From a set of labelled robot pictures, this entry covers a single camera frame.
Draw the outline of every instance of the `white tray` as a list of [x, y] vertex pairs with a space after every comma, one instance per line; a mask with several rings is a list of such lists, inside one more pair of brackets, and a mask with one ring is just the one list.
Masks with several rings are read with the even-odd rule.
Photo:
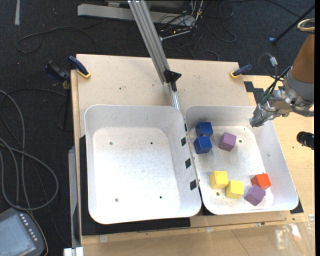
[[[284, 211], [298, 205], [296, 188], [273, 122], [252, 128], [249, 118], [254, 110], [252, 106], [193, 106], [185, 113], [202, 201], [213, 214]], [[195, 127], [199, 122], [211, 122], [213, 128], [212, 149], [204, 154], [196, 154], [194, 148]], [[236, 135], [236, 145], [230, 152], [218, 147], [224, 132]], [[209, 176], [215, 170], [227, 171], [229, 180], [242, 181], [244, 196], [227, 198], [225, 188], [211, 188]], [[253, 206], [244, 197], [252, 186], [251, 178], [262, 173], [268, 174], [271, 187], [262, 202]]]
[[181, 112], [172, 106], [93, 105], [84, 124], [88, 210], [96, 222], [199, 212], [202, 202]]

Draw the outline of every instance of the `black bracket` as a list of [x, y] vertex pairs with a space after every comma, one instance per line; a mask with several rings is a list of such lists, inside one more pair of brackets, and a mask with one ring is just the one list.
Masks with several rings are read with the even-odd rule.
[[170, 70], [166, 70], [164, 71], [164, 77], [167, 83], [171, 83], [172, 90], [176, 92], [177, 91], [176, 81], [181, 77], [181, 74], [170, 71]]

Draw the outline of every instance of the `yellow clamp pad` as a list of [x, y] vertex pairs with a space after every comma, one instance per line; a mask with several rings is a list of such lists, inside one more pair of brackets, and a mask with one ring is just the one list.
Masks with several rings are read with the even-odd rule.
[[78, 70], [78, 74], [79, 74], [80, 76], [84, 77], [85, 79], [88, 79], [88, 78], [91, 76], [91, 73], [90, 73], [89, 70], [87, 70], [87, 71], [88, 71], [88, 74], [87, 74], [87, 75], [85, 75], [84, 73], [80, 72], [79, 70]]
[[230, 73], [230, 76], [233, 79], [237, 79], [237, 78], [241, 77], [241, 75], [242, 75], [242, 74], [234, 75], [233, 73], [234, 73], [234, 71]]

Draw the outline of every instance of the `dark carpet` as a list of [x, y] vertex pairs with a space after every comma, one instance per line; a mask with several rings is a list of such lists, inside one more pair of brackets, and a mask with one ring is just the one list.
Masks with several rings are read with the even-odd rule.
[[[64, 121], [62, 104], [67, 92], [61, 82], [47, 76], [45, 66], [52, 60], [68, 71], [68, 57], [77, 53], [149, 56], [135, 22], [78, 16], [77, 7], [83, 3], [106, 4], [105, 1], [21, 0], [19, 25], [15, 25], [16, 0], [1, 1], [0, 7], [0, 90], [10, 93], [21, 109], [25, 146], [19, 112], [8, 96], [3, 98], [1, 91], [0, 138], [10, 147], [23, 148], [44, 162], [58, 179], [58, 194], [49, 207], [32, 211], [52, 256], [62, 255], [63, 249], [71, 244], [68, 152], [73, 146], [73, 133], [59, 127]], [[315, 0], [204, 1], [205, 11], [194, 33], [164, 41], [164, 51], [167, 58], [238, 62], [240, 67], [251, 64], [248, 75], [266, 74], [259, 66], [259, 57], [269, 53], [276, 57], [279, 75], [293, 63], [308, 34], [294, 27], [276, 44], [269, 38], [279, 36], [314, 4]], [[185, 6], [183, 11], [189, 12], [190, 5]], [[305, 19], [314, 17], [313, 9]], [[165, 37], [181, 27], [156, 24], [156, 28]], [[274, 68], [268, 60], [262, 59], [260, 64], [273, 74]], [[69, 113], [67, 130], [72, 129], [71, 109]], [[14, 205], [37, 208], [54, 195], [53, 176], [41, 164], [27, 157], [22, 160], [15, 153], [20, 173], [17, 201], [14, 160], [4, 147], [0, 146], [0, 152], [4, 166], [1, 186]], [[22, 161], [30, 206], [23, 193]], [[0, 192], [0, 213], [10, 207]]]

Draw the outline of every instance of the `toy block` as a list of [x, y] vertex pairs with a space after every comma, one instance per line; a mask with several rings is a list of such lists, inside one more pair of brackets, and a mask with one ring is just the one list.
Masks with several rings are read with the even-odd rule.
[[225, 196], [227, 198], [239, 199], [244, 193], [244, 183], [242, 181], [231, 179], [225, 187]]
[[264, 191], [258, 185], [253, 184], [253, 186], [249, 188], [244, 199], [247, 200], [250, 204], [257, 206], [264, 199], [265, 195], [266, 191]]
[[208, 153], [212, 148], [212, 144], [208, 136], [196, 138], [193, 145], [197, 154]]
[[199, 122], [195, 127], [196, 136], [208, 136], [210, 137], [214, 134], [214, 130], [212, 129], [211, 122]]
[[223, 189], [229, 184], [225, 170], [215, 170], [210, 174], [210, 185], [213, 189]]
[[231, 151], [236, 145], [236, 139], [237, 136], [225, 132], [220, 138], [219, 149]]
[[258, 185], [263, 190], [271, 187], [271, 182], [267, 173], [257, 174], [251, 178], [251, 184]]

